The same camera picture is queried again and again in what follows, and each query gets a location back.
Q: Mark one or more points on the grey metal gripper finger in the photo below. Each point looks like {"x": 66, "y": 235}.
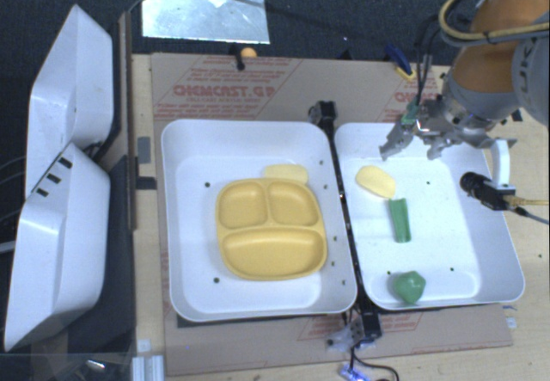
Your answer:
{"x": 396, "y": 139}
{"x": 437, "y": 148}

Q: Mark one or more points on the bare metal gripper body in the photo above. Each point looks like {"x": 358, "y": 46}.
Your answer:
{"x": 444, "y": 123}

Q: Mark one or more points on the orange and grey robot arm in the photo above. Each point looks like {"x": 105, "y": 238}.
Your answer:
{"x": 494, "y": 69}

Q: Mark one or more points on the pale yellow potato slice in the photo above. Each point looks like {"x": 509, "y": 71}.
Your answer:
{"x": 285, "y": 172}
{"x": 376, "y": 181}

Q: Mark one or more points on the white plastic tray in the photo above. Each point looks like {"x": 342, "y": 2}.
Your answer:
{"x": 193, "y": 241}
{"x": 447, "y": 224}

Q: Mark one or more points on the green celery stick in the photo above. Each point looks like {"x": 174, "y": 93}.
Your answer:
{"x": 400, "y": 220}

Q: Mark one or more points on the green bell pepper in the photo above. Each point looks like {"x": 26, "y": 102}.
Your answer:
{"x": 407, "y": 286}

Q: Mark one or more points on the yellow divided plate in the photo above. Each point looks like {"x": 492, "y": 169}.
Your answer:
{"x": 270, "y": 241}

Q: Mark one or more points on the brown cardboard board red print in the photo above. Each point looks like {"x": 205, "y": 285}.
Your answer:
{"x": 223, "y": 87}

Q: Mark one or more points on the black cylinder on white bracket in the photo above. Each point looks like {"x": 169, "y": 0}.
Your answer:
{"x": 483, "y": 190}

